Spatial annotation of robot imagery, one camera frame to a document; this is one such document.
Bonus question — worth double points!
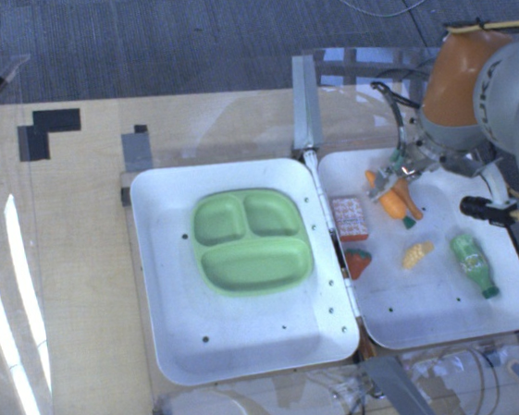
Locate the light orange carrot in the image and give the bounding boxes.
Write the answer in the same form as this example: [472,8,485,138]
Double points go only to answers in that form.
[365,165,420,236]

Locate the yellow corn cob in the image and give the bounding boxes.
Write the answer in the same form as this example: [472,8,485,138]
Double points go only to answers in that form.
[399,239,438,272]

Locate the pale wood board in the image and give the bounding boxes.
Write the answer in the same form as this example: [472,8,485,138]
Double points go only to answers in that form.
[0,43,519,415]

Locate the white plastic tray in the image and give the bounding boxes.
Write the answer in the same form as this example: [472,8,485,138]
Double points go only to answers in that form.
[126,147,365,392]
[315,129,519,359]

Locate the green divided plate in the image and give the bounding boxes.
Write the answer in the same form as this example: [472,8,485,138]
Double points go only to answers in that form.
[187,181,318,303]

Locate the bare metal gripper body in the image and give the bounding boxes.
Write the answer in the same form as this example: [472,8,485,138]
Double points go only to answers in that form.
[401,132,477,185]

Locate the black cylinder on white bracket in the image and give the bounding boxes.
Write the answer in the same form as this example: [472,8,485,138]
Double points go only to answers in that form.
[454,162,519,232]

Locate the red strawberry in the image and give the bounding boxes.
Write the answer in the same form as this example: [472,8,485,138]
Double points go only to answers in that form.
[342,245,376,282]

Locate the orange and white carton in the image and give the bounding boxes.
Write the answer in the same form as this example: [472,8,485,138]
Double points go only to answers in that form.
[329,193,371,244]

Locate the dark orange carrot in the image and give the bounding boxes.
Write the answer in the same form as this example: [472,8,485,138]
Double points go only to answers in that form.
[390,176,426,225]

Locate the green plastic bottle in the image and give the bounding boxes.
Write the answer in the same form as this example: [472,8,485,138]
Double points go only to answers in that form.
[448,229,501,304]

